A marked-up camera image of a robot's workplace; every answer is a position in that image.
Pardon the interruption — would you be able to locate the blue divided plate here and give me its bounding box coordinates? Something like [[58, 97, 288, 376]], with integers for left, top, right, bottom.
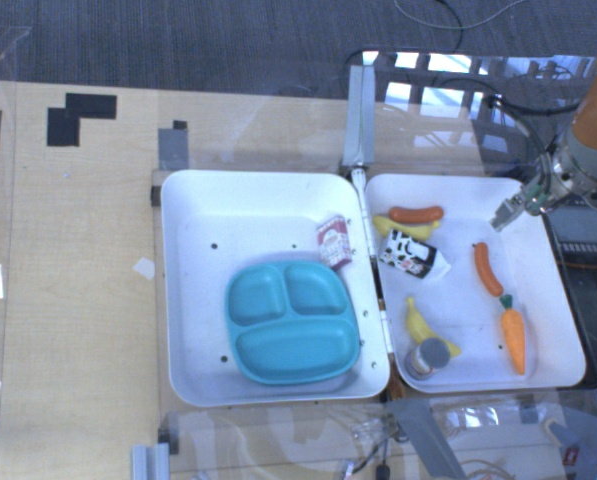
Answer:
[[224, 260, 363, 387]]

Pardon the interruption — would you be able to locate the orange carrot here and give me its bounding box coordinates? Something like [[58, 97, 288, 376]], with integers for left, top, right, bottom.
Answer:
[[499, 294, 527, 376]]

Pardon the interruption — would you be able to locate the black and white milk carton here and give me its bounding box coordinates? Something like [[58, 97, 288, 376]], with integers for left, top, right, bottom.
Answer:
[[377, 228, 452, 280]]

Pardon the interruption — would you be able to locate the small grey-topped can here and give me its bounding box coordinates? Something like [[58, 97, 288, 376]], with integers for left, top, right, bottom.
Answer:
[[404, 336, 452, 382]]

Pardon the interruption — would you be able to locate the orange sausage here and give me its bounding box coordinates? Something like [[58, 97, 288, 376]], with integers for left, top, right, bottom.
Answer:
[[472, 241, 505, 298], [388, 205, 445, 226]]

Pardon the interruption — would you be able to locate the white plastic tray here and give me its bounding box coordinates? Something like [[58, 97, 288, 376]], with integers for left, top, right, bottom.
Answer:
[[160, 169, 392, 408], [364, 172, 588, 395]]

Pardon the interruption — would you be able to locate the yellow banana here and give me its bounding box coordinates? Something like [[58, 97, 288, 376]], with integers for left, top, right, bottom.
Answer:
[[372, 214, 442, 242], [405, 296, 463, 359]]

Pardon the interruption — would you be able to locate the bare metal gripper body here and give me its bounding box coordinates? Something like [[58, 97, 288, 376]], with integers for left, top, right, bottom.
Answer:
[[518, 158, 579, 216]]

